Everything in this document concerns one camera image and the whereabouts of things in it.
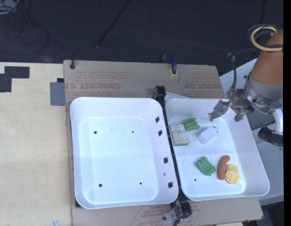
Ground black cylinder on white bracket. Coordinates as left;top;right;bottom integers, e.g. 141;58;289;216
258;108;284;147

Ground white plastic tray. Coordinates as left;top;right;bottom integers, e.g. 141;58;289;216
164;97;270;202
70;97;179;210

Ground black block with thin wires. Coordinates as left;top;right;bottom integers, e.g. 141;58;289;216
150;85;167;101
170;200;193;220

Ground white carton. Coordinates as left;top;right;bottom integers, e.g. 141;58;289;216
197;126;218;145

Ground brown cardboard board red print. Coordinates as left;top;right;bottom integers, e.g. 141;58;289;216
63;59;264;226

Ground green pea pods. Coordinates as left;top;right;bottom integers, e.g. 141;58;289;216
181;117;201;132

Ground thin black rod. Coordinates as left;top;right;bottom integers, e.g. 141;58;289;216
159;95;186;207

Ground orange sausage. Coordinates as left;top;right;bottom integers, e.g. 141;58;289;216
217;155;231;180

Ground yellow corn cob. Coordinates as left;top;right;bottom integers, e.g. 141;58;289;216
225;163;240;185

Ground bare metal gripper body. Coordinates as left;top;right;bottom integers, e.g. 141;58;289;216
228;88;283;115

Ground green bean bundle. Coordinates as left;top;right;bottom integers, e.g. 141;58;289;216
196;156;217;176

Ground yellow patterned carton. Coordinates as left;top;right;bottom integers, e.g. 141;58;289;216
169;123;189;147

